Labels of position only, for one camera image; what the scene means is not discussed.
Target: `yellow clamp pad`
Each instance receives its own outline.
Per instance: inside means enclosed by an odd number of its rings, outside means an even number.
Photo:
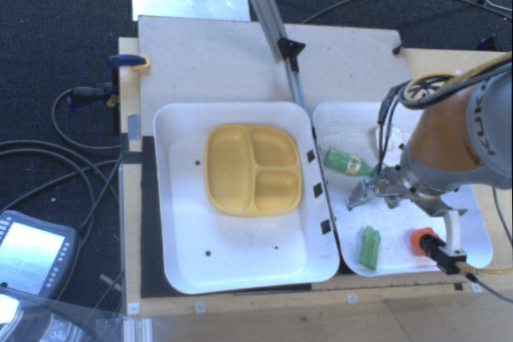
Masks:
[[[148,70],[150,68],[150,59],[147,56],[141,56],[146,62],[144,64],[139,64],[138,66],[131,66],[133,71],[143,71]]]

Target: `black bracket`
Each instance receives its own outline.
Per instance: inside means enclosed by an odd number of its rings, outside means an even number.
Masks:
[[[287,38],[281,38],[278,40],[278,47],[282,58],[288,58],[290,60],[290,66],[292,71],[299,72],[299,65],[297,64],[297,56],[306,47],[304,43],[294,42]]]

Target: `orange object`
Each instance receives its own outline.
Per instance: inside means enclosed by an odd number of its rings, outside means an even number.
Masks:
[[[411,235],[410,235],[411,246],[420,255],[426,256],[426,253],[422,250],[422,248],[420,248],[420,239],[424,235],[432,235],[432,236],[434,236],[436,238],[440,238],[440,237],[438,236],[438,234],[436,232],[433,231],[433,228],[431,228],[431,227],[421,228],[421,229],[419,229],[417,231],[413,231],[411,233]]]

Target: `yellow bowl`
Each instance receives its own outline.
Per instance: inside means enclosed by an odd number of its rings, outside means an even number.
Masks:
[[[301,161],[293,138],[258,124],[224,124],[207,139],[204,179],[212,204],[232,215],[280,215],[298,205]]]

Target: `dark floor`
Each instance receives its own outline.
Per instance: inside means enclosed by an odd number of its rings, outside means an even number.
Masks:
[[[286,22],[301,22],[341,0],[277,0]],[[511,0],[491,0],[511,8]],[[499,49],[511,49],[511,20],[455,0],[358,0],[314,22],[398,30],[407,47],[473,50],[496,34]],[[81,151],[63,142],[51,125],[50,108],[65,90],[111,80],[107,56],[116,53],[117,38],[136,36],[131,0],[0,0],[1,142],[31,139],[62,144],[98,163],[116,159],[117,150]],[[116,145],[115,115],[105,106],[72,114],[64,105],[57,118],[74,139],[90,145]],[[33,147],[19,144],[16,147]],[[1,146],[0,207],[27,191],[70,171],[60,159],[6,153]],[[104,168],[106,174],[112,165]],[[96,195],[103,183],[92,176]],[[77,227],[91,207],[79,179],[60,183],[16,207],[29,215]],[[63,295],[74,304],[94,306],[111,278],[120,271],[119,210],[108,193],[96,212],[91,237]],[[112,292],[101,308],[115,309]]]

